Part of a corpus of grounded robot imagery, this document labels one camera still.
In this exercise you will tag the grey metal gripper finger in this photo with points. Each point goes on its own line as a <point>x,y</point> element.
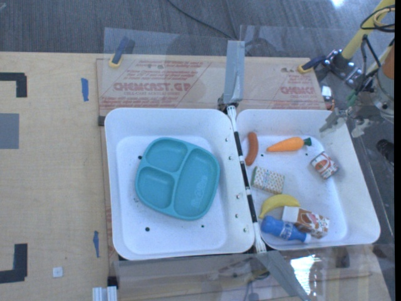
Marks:
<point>361,128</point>
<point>335,118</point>

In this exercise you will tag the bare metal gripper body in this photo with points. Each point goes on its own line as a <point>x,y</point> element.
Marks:
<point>369,107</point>

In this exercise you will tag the brown and white carton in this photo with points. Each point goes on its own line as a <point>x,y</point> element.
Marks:
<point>308,219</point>

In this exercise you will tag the white plastic tray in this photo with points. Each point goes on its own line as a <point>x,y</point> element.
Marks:
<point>175,234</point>
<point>351,205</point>

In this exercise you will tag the blue bottle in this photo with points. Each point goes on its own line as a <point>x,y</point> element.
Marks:
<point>280,229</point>

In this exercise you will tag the thin black and white rod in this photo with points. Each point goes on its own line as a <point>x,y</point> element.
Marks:
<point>241,158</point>

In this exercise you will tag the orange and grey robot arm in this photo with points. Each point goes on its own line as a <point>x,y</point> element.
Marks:
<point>390,65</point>

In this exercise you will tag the orange carrot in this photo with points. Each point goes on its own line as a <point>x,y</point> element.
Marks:
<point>286,145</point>

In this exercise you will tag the orange patterned packet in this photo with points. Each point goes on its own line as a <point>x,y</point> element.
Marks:
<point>267,180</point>

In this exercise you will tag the yellow banana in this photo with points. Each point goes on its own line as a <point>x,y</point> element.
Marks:
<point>279,201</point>

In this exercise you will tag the black cylinder on white bracket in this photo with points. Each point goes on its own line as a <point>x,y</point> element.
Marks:
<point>386,150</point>

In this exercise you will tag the brown cardboard board red print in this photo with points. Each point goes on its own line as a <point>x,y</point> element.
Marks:
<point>188,83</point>

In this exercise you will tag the orange sausage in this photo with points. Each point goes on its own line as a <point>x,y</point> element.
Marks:
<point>252,149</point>

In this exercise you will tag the blue divided plate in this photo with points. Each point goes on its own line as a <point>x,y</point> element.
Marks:
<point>194,183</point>

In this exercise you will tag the orange and white can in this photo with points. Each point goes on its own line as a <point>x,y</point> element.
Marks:
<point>324,165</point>

